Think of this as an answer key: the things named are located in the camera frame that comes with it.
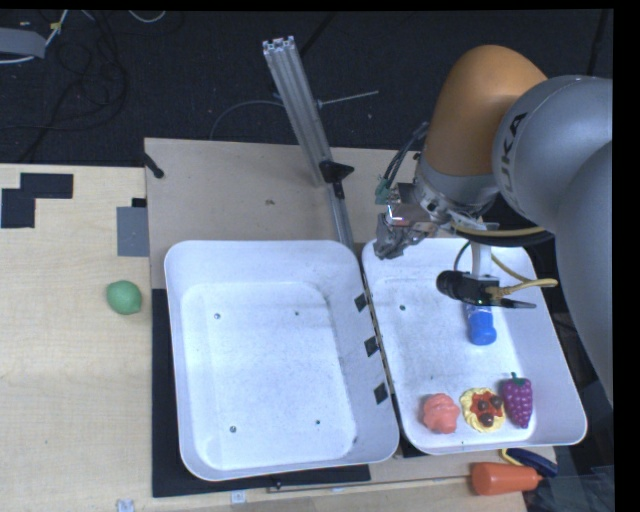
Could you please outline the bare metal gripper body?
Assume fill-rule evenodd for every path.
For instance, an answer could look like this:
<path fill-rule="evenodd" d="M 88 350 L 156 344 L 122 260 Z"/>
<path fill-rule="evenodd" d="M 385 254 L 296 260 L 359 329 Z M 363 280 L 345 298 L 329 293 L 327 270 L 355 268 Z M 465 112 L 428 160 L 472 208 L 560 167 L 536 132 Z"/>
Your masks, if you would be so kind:
<path fill-rule="evenodd" d="M 449 223 L 452 216 L 447 207 L 430 195 L 429 188 L 427 195 L 423 192 L 413 183 L 397 183 L 388 196 L 387 223 L 394 229 L 419 234 L 435 234 Z"/>

